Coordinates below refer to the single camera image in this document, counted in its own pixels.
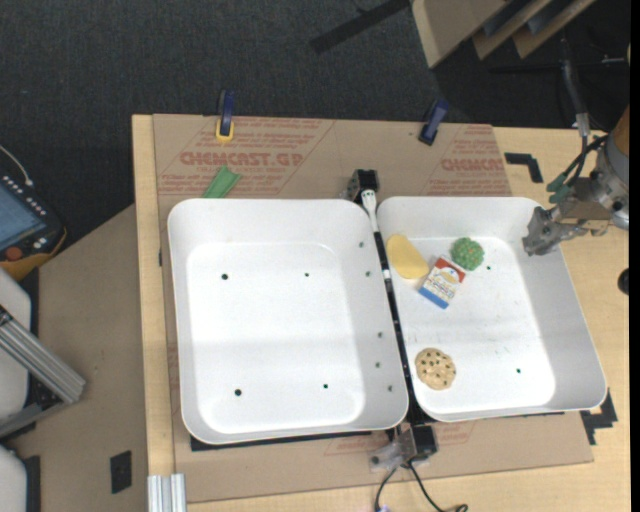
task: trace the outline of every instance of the white plastic object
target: white plastic object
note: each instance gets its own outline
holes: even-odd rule
[[[31,299],[0,268],[0,304],[22,325],[31,325]],[[0,421],[19,412],[27,398],[29,372],[0,348]]]
[[[0,445],[0,504],[4,512],[27,510],[27,471],[24,464]]]
[[[461,237],[485,251],[446,310],[417,292],[420,283],[391,272],[415,395],[434,419],[590,409],[606,395],[562,252],[523,249],[536,206],[516,197],[394,197],[378,207],[384,240],[405,235],[430,264]],[[456,365],[449,389],[418,379],[414,359],[427,347]]]
[[[190,199],[168,234],[193,436],[227,444],[402,421],[408,394],[362,208]]]

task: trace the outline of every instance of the green broccoli toy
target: green broccoli toy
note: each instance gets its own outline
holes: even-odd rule
[[[451,248],[451,258],[465,270],[475,270],[484,259],[484,250],[478,242],[470,238],[459,238]]]

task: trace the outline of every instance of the blue clamp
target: blue clamp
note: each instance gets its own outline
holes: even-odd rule
[[[437,100],[429,112],[427,123],[420,130],[418,139],[431,146],[436,140],[438,134],[438,126],[449,112],[449,103],[445,100]]]
[[[233,91],[222,91],[218,100],[220,118],[216,122],[216,138],[221,142],[233,139]]]

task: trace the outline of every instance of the blue screen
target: blue screen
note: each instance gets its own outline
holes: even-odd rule
[[[44,226],[26,205],[0,186],[0,247],[10,247]]]

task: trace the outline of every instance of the wooden edge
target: wooden edge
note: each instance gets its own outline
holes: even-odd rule
[[[574,0],[569,7],[558,14],[549,24],[537,34],[533,35],[528,27],[522,27],[513,34],[513,42],[516,45],[520,58],[524,59],[537,50],[542,44],[553,36],[558,30],[573,20],[578,14],[589,7],[595,0]]]
[[[134,115],[133,166],[140,267],[147,456],[150,475],[175,472],[164,315],[153,117]]]
[[[430,68],[434,68],[442,60],[448,57],[462,42],[469,39],[473,33],[478,30],[478,27],[486,23],[487,20],[491,19],[492,16],[497,14],[500,9],[507,5],[506,2],[498,1],[495,2],[495,4],[492,4],[491,8],[480,9],[480,12],[478,12],[479,8],[477,6],[472,5],[471,7],[475,7],[475,9],[471,12],[467,12],[467,15],[471,15],[474,18],[474,22],[468,23],[464,29],[454,31],[451,28],[451,24],[462,23],[463,20],[461,18],[456,19],[453,15],[453,19],[431,19],[433,16],[429,16],[427,1],[428,0],[412,1],[411,9],[416,27],[418,28],[418,35],[420,36],[422,49]],[[443,41],[442,38],[438,38],[438,27],[449,27],[444,31],[440,29],[440,33],[446,34],[447,37],[451,37],[453,32],[460,31],[462,31],[462,35],[455,36],[454,41],[446,42]]]
[[[552,0],[534,0],[525,5],[507,23],[505,23],[496,33],[487,36],[484,30],[480,29],[473,35],[473,45],[480,60],[484,60],[509,39],[522,25],[533,18]]]

